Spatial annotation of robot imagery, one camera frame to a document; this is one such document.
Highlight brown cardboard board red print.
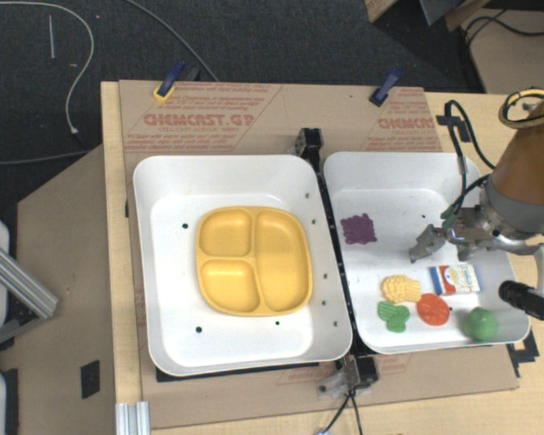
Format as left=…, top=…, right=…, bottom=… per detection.
left=117, top=79, right=521, bottom=430

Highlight white red blue carton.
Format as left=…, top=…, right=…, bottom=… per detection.
left=427, top=262, right=482, bottom=296

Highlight purple toy grapes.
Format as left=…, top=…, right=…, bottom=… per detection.
left=339, top=212, right=379, bottom=247

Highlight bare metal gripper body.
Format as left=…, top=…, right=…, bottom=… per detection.
left=443, top=205, right=544, bottom=256

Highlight yellow toy corn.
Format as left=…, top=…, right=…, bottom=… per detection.
left=381, top=274, right=423, bottom=305

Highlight yellow divided plate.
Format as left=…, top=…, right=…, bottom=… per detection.
left=194, top=205, right=315, bottom=318

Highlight green toy broccoli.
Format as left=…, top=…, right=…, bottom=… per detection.
left=376, top=300, right=412, bottom=334

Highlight white plastic tray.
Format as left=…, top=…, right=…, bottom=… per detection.
left=322, top=150, right=532, bottom=355
left=131, top=153, right=355, bottom=377

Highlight green toy pepper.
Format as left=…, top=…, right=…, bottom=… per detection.
left=461, top=306, right=500, bottom=342

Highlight thin black rod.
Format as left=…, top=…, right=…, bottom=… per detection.
left=313, top=151, right=360, bottom=360

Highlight orange toy tomato slice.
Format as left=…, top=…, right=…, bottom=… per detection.
left=416, top=292, right=452, bottom=327

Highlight black cylinder on white bracket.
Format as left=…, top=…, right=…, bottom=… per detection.
left=498, top=244, right=544, bottom=322

